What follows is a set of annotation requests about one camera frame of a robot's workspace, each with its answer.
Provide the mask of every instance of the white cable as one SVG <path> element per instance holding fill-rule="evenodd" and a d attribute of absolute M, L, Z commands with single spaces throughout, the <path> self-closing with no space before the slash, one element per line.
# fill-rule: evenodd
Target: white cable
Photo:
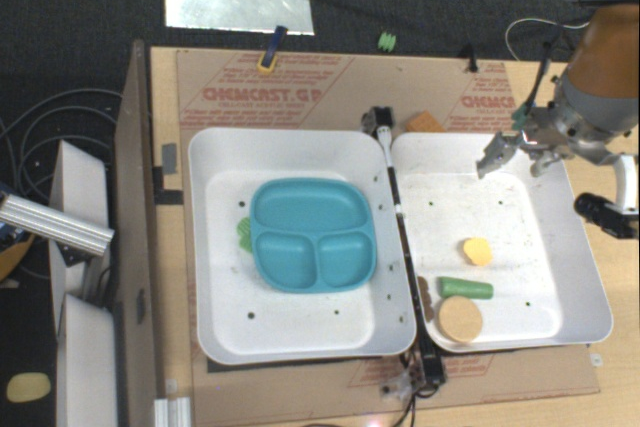
<path fill-rule="evenodd" d="M 536 23 L 545 23 L 547 25 L 558 25 L 563 29 L 569 29 L 569 30 L 584 29 L 587 25 L 589 25 L 589 22 L 584 22 L 580 25 L 566 25 L 566 24 L 554 22 L 553 20 L 547 20 L 545 18 L 520 18 L 515 22 L 511 22 L 509 24 L 509 27 L 507 27 L 507 30 L 504 33 L 504 42 L 505 42 L 505 45 L 507 45 L 507 50 L 511 54 L 511 57 L 513 57 L 516 61 L 519 61 L 520 58 L 514 52 L 513 48 L 511 47 L 511 43 L 509 43 L 509 33 L 511 32 L 511 29 L 513 29 L 516 25 L 523 22 L 536 22 Z"/>

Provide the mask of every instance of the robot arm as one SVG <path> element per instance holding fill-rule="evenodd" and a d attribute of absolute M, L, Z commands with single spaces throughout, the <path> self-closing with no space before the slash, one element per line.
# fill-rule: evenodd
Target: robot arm
<path fill-rule="evenodd" d="M 615 203 L 586 194 L 576 200 L 576 211 L 611 235 L 638 238 L 637 155 L 611 153 L 606 145 L 638 124 L 639 1 L 568 1 L 601 7 L 556 80 L 553 101 L 533 107 L 528 99 L 514 114 L 514 131 L 497 133 L 485 148 L 478 176 L 500 168 L 518 149 L 534 161 L 534 176 L 575 155 L 596 166 L 611 165 L 618 182 Z"/>

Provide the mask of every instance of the cardboard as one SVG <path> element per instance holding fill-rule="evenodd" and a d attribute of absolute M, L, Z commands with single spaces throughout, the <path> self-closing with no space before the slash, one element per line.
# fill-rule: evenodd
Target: cardboard
<path fill-rule="evenodd" d="M 355 130 L 361 115 L 373 105 L 394 107 L 396 133 L 427 109 L 448 130 L 493 132 L 510 126 L 509 116 L 516 106 L 504 65 L 481 63 L 475 75 L 466 71 L 467 63 L 462 60 L 282 54 L 280 68 L 261 77 L 253 72 L 258 52 L 187 49 L 162 55 L 164 59 L 152 66 L 157 72 L 152 82 L 154 133 L 161 135 L 154 140 L 154 153 L 160 154 L 163 145 L 176 145 L 182 160 L 165 175 L 165 186 L 170 183 L 182 189 L 184 181 L 186 204 L 184 212 L 175 206 L 159 206 L 157 211 L 158 219 L 166 214 L 176 221 L 185 215 L 185 230 L 172 228 L 172 247 L 174 251 L 180 248 L 175 243 L 177 234 L 187 234 L 187 273 L 186 277 L 175 275 L 181 268 L 176 259 L 182 255 L 172 252 L 171 263 L 167 260 L 162 265 L 174 272 L 172 281 L 183 285 L 168 283 L 162 272 L 160 279 L 165 290 L 177 290 L 176 300 L 180 301 L 182 317 L 173 317 L 173 331 L 176 326 L 189 325 L 191 332 L 190 342 L 185 341 L 184 333 L 177 340 L 168 330 L 163 332 L 163 342 L 175 343 L 171 352 L 165 352 L 165 369 L 169 369 L 168 378 L 181 375 L 178 393 L 192 395 L 195 424 L 235 426 L 294 420 L 306 424 L 318 418 L 378 418 L 401 412 L 404 402 L 398 397 L 383 398 L 381 392 L 381 386 L 403 370 L 397 357 L 248 368 L 207 361 L 195 333 L 184 149 L 194 133 L 214 125 Z M 162 301 L 172 302 L 166 296 Z M 186 344 L 190 369 L 179 363 Z M 432 399 L 420 401 L 418 408 L 590 394 L 599 389 L 584 346 L 456 356 L 446 358 L 445 365 L 447 384 Z"/>

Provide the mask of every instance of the green cylinder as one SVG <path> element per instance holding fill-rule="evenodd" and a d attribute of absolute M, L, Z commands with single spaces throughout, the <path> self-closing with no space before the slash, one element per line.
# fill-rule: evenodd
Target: green cylinder
<path fill-rule="evenodd" d="M 461 295 L 469 299 L 491 299 L 493 297 L 493 285 L 490 283 L 439 277 L 438 286 L 440 296 L 445 299 L 452 295 Z"/>

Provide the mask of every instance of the small green object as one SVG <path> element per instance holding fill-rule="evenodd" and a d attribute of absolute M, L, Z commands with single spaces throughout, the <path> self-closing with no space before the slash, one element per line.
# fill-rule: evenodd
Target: small green object
<path fill-rule="evenodd" d="M 384 52 L 391 52 L 396 46 L 396 37 L 393 34 L 389 34 L 388 32 L 383 32 L 380 34 L 380 39 L 378 40 L 378 49 Z"/>
<path fill-rule="evenodd" d="M 438 278 L 440 296 L 443 299 L 453 295 L 461 295 L 469 299 L 491 299 L 493 285 L 480 281 L 467 281 L 457 278 Z"/>
<path fill-rule="evenodd" d="M 236 227 L 236 232 L 240 236 L 240 247 L 253 254 L 251 248 L 251 221 L 248 217 L 243 218 Z"/>
<path fill-rule="evenodd" d="M 525 122 L 527 121 L 527 104 L 523 103 L 520 107 L 518 107 L 517 111 L 511 115 L 511 119 L 513 120 L 513 125 L 511 125 L 511 130 L 522 130 Z"/>

